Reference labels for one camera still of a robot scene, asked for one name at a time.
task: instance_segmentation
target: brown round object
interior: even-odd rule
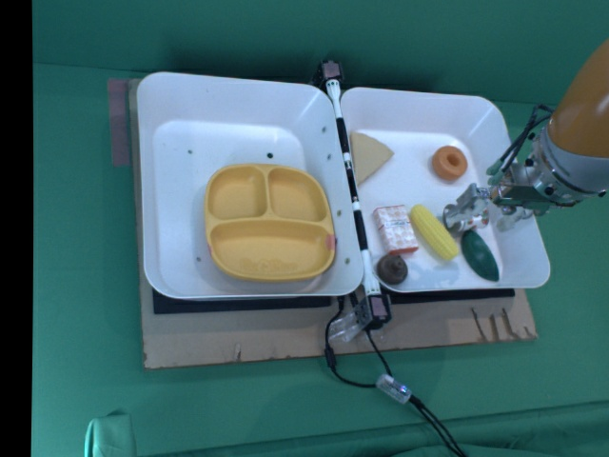
[[[460,149],[444,146],[436,150],[431,159],[431,166],[442,179],[454,181],[465,173],[467,159]]]

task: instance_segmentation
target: purple tape strip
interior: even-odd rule
[[[130,166],[129,133],[127,120],[128,80],[108,80],[108,108],[110,113],[110,138],[112,165]]]

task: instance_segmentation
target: yellow divided plate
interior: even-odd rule
[[[214,263],[247,281],[300,281],[334,259],[332,216],[324,190],[294,168],[245,164],[217,170],[205,199]]]

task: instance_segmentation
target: green table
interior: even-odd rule
[[[341,384],[321,358],[144,371],[132,171],[112,165],[107,99],[109,78],[141,74],[33,69],[34,457],[82,455],[88,422],[116,409],[131,415],[139,455],[385,455],[437,442],[414,411]],[[531,105],[497,105],[518,133]],[[607,425],[608,220],[607,198],[539,219],[552,265],[527,291],[539,340],[386,354],[459,439]],[[372,354],[340,364],[359,380],[382,370]]]

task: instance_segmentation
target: yellow corn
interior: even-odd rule
[[[442,259],[449,261],[459,253],[455,239],[427,207],[415,205],[410,210],[410,221]]]

